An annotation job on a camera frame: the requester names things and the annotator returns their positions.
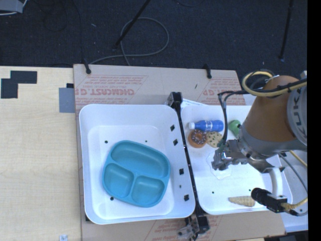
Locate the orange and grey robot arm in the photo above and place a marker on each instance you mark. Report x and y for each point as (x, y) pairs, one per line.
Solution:
(269, 109)

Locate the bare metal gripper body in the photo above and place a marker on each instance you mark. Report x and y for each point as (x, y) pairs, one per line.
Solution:
(235, 153)

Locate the thin black rod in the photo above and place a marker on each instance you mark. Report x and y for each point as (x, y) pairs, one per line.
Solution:
(186, 154)

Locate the brown cardboard board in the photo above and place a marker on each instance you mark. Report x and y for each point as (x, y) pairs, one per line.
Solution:
(155, 84)

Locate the white plastic tray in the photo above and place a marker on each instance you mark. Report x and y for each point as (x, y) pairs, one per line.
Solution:
(233, 184)
(130, 119)

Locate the white printed packet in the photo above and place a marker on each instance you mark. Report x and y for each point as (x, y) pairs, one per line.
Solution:
(194, 102)

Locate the blue divided plate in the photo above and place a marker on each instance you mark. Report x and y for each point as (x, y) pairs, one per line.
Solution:
(136, 172)

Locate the beige waffle cone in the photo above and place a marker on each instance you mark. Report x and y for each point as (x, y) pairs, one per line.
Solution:
(242, 200)

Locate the beige chocolate chip biscuit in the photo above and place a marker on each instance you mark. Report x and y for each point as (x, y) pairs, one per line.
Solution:
(214, 139)

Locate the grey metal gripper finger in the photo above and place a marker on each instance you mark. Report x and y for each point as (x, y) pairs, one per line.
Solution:
(215, 163)
(225, 165)

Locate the black cylinder on white bracket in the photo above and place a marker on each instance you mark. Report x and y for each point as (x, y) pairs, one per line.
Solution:
(265, 197)

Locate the brown sprinkled doughnut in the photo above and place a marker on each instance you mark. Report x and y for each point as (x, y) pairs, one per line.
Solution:
(194, 142)

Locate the green round toy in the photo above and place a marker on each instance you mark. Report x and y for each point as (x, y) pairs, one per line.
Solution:
(234, 127)

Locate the blue bottle with white cap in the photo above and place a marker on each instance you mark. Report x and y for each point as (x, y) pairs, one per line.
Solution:
(209, 125)

